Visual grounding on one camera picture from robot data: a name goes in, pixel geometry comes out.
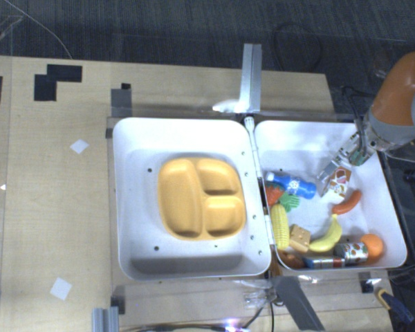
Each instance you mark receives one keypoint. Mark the white carton with red print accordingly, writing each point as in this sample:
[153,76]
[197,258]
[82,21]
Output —
[340,183]

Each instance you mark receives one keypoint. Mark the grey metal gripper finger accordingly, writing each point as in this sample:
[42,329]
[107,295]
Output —
[328,171]

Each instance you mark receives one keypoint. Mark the yellow divided plate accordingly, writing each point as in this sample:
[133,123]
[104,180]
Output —
[180,199]

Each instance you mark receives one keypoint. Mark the yellow banana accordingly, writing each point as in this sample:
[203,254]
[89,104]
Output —
[332,237]

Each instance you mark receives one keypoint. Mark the white plastic tray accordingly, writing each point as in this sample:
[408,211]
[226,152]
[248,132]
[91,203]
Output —
[141,192]
[297,144]

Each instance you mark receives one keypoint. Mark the orange fruit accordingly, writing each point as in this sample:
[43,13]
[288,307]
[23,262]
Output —
[374,246]

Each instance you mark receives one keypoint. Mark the yellow corn cob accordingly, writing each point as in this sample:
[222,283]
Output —
[280,225]

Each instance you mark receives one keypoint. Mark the orange sausage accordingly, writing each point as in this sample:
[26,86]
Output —
[347,203]

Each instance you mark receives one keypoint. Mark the tan biscuit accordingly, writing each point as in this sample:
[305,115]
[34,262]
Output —
[299,238]

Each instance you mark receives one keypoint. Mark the silver can with red print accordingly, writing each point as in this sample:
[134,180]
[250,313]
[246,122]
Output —
[351,252]

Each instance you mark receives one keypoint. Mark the blue plastic bottle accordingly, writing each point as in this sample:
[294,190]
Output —
[292,185]

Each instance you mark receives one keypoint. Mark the orange carrot with green top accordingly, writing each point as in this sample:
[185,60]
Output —
[272,194]

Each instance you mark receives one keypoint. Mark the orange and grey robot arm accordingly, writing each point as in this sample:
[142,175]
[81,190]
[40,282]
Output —
[397,92]

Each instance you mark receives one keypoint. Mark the brown bread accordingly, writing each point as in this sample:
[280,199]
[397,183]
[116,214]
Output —
[291,259]

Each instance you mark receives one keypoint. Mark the blue and red can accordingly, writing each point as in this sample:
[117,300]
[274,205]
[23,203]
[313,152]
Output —
[323,263]

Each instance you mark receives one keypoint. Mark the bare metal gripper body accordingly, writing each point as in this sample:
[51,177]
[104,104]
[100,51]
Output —
[358,149]

